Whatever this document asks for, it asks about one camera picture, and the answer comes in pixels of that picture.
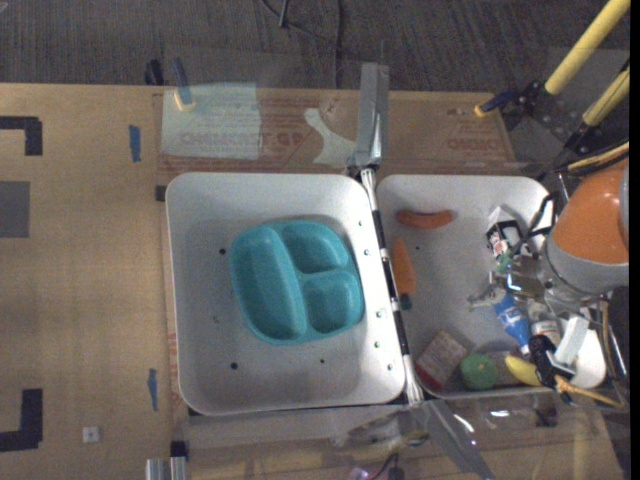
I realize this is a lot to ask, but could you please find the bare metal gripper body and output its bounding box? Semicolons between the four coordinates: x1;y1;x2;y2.
503;252;552;300

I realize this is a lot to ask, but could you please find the blue and white bottle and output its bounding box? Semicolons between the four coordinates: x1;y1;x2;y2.
491;293;533;357

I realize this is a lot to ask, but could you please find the white plastic tray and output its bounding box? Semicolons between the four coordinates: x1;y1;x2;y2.
374;173;610;401
164;171;408;417

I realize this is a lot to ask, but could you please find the small white carton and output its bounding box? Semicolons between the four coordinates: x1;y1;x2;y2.
483;205;524;260

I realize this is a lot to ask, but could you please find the small white can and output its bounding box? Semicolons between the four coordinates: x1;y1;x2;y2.
529;314;563;344

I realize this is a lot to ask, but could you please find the green round toy fruit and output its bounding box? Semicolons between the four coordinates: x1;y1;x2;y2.
459;352;500;391

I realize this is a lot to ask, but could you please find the red and beige packet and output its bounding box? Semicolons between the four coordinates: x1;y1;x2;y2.
414;329;469;390

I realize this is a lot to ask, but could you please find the yellow banana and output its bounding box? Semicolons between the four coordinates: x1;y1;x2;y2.
503;354;544;388

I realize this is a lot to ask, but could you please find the orange toy carrot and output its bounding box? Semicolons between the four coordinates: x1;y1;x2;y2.
390;236;418;312

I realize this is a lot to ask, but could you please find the orange-brown toy sausage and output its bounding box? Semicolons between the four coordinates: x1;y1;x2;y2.
395;208;456;231

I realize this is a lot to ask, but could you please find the brown cardboard board, red print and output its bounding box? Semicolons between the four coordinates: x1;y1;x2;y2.
151;89;619;480

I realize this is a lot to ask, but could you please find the green divided plate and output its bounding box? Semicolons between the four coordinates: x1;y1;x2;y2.
228;219;367;347

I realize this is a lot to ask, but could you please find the black cylinder on white bracket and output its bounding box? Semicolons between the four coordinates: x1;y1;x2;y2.
527;315;608;390

